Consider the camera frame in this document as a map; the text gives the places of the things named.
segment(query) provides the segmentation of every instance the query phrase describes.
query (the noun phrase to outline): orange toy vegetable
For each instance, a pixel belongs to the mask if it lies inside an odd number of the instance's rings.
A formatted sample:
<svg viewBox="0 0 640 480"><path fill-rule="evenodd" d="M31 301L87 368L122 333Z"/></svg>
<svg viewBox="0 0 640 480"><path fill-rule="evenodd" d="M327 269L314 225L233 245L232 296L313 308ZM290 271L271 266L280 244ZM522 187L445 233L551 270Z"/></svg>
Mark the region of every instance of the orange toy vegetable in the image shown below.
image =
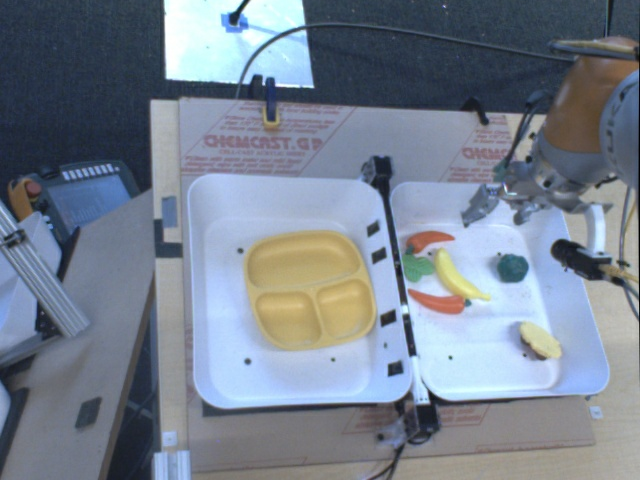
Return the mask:
<svg viewBox="0 0 640 480"><path fill-rule="evenodd" d="M418 290L407 290L409 295L418 304L423 305L426 308L433 309L438 313L446 313L448 315L457 315L464 310L465 302L464 298L460 295L449 295L446 297L438 297L436 295L429 295L428 293L422 293Z"/></svg>
<svg viewBox="0 0 640 480"><path fill-rule="evenodd" d="M442 231L423 231L422 233L416 233L407 240L407 249L411 251L411 254L422 251L429 244L435 242L450 242L455 238L448 233Z"/></svg>

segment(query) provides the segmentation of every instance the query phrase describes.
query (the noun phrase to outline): black electronic device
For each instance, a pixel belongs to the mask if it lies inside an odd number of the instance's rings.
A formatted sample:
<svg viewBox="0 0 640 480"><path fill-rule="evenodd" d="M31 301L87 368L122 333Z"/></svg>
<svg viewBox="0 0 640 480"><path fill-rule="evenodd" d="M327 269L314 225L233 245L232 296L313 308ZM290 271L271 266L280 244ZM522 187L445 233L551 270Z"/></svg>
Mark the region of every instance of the black electronic device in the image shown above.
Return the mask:
<svg viewBox="0 0 640 480"><path fill-rule="evenodd" d="M60 244L81 228L139 193L129 168L119 160L41 168L9 182L9 201L19 220L43 214Z"/></svg>

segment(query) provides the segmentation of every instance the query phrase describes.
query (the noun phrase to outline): toy banana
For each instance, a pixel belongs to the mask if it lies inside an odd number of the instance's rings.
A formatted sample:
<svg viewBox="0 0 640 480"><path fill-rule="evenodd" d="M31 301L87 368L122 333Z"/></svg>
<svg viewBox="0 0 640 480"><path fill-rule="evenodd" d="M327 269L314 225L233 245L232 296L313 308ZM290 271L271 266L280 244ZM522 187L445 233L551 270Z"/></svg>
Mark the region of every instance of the toy banana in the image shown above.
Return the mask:
<svg viewBox="0 0 640 480"><path fill-rule="evenodd" d="M434 258L434 264L438 277L447 290L465 299L491 300L491 295L482 293L476 286L465 279L453 264L451 256L446 249L438 249Z"/></svg>

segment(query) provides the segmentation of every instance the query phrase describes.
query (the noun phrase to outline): device screen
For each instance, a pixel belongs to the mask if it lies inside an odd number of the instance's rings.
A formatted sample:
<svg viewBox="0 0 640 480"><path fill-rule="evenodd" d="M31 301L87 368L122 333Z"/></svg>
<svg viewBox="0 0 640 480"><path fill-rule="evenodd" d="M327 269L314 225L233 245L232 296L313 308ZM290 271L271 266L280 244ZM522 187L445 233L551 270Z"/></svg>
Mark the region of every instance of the device screen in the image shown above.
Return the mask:
<svg viewBox="0 0 640 480"><path fill-rule="evenodd" d="M67 231L82 227L131 199L118 176L105 176L48 188Z"/></svg>

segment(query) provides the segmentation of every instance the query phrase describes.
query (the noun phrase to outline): yellow plate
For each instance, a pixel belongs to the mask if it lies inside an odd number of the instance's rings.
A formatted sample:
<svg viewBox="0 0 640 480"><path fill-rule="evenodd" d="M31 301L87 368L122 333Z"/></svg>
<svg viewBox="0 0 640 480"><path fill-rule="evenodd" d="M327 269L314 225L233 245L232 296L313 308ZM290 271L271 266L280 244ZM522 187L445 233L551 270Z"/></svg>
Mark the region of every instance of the yellow plate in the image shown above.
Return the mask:
<svg viewBox="0 0 640 480"><path fill-rule="evenodd" d="M255 243L244 261L262 334L286 350L337 345L367 334L376 317L356 245L335 231L302 231Z"/></svg>

